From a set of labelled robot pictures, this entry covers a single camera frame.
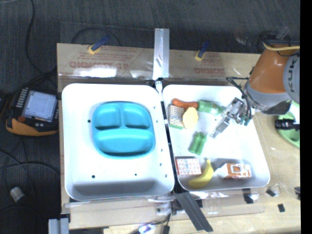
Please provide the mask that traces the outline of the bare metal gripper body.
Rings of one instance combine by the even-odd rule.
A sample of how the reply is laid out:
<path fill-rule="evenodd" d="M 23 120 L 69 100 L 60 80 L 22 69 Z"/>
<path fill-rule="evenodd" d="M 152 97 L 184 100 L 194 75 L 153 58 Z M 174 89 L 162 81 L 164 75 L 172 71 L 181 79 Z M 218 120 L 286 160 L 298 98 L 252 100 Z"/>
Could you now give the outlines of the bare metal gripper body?
<path fill-rule="evenodd" d="M 221 113 L 222 120 L 227 124 L 231 119 L 239 125 L 248 125 L 253 117 L 250 104 L 245 99 L 235 97 Z"/>

